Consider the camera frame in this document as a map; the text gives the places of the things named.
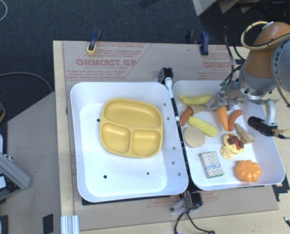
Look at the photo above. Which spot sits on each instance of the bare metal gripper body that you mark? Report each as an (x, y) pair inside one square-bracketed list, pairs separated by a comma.
[(251, 97)]

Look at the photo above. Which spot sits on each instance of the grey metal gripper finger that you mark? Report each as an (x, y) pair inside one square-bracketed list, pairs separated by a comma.
[(217, 102), (231, 104)]

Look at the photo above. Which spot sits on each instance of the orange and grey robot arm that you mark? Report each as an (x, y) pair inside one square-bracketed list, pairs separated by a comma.
[(262, 57)]

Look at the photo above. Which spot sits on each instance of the orange carrot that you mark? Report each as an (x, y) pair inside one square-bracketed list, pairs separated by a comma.
[(223, 117)]

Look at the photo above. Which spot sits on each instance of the orange sausage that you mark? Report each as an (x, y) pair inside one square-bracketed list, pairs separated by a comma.
[(233, 119), (186, 116)]

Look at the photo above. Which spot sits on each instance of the beige ice cream cone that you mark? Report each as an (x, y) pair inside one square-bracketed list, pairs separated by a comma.
[(200, 108), (243, 133)]

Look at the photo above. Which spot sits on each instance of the yellow banana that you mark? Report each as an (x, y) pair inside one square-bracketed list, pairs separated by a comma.
[(196, 99)]

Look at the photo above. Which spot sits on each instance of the yellow corn cob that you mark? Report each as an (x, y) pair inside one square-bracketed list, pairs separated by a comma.
[(203, 127)]

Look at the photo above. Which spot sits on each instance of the yellow pastry with red topping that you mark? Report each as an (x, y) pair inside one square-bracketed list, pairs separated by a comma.
[(231, 146)]

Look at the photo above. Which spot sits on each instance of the beige round biscuit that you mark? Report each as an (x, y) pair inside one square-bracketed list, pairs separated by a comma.
[(193, 137)]

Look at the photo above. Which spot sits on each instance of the thin black and white rod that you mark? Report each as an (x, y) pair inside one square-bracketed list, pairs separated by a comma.
[(176, 113)]

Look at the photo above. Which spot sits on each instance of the white plastic tray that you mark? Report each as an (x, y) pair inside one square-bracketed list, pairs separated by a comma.
[(264, 155), (130, 177)]

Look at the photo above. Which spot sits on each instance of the white patterned carton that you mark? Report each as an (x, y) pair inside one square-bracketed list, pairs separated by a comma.
[(211, 164)]

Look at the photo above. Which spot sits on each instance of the orange pumpkin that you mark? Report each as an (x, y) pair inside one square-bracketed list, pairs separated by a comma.
[(248, 170)]

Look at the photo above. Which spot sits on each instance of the yellow divided plate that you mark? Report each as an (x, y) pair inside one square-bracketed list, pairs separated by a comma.
[(131, 128)]

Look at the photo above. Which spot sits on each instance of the brown cardboard board red print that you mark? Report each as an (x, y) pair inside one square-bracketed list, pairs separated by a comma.
[(115, 62)]

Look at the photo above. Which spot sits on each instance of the black cylinder on white bracket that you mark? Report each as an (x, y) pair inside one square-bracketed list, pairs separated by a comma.
[(259, 124)]

